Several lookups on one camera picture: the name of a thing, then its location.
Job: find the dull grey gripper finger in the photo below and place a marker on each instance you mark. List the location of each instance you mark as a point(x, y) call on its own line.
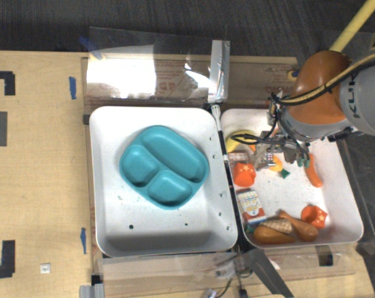
point(259, 157)
point(270, 159)

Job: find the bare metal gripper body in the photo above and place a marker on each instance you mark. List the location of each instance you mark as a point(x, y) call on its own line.
point(282, 144)

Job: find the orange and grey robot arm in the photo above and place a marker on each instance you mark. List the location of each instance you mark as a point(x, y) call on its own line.
point(321, 82)

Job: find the yellow-orange toy fruit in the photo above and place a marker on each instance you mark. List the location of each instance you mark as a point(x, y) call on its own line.
point(277, 164)

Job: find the small green toy piece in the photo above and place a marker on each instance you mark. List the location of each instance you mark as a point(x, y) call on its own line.
point(285, 174)

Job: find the brown packet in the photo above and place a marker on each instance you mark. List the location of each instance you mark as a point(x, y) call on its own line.
point(238, 157)

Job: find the yellow banana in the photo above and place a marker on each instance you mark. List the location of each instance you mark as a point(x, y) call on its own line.
point(232, 141)

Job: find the white plastic tray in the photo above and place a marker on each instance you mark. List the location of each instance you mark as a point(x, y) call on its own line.
point(162, 228)
point(287, 194)

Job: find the orange carrot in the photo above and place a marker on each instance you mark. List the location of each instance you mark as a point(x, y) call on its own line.
point(313, 174)

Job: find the white and red carton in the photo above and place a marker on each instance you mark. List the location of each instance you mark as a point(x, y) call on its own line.
point(252, 206)

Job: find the tan waffle biscuit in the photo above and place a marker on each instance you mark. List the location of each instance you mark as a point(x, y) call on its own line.
point(280, 225)

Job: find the brown bread roll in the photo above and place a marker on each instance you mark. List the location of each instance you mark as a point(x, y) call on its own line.
point(269, 236)

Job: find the brown chicken drumstick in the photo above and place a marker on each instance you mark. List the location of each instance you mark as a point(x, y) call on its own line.
point(304, 228)

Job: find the blue divided plate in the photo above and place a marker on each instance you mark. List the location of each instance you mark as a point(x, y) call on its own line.
point(172, 154)

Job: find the small white square block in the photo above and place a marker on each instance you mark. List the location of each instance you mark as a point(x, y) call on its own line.
point(45, 268)

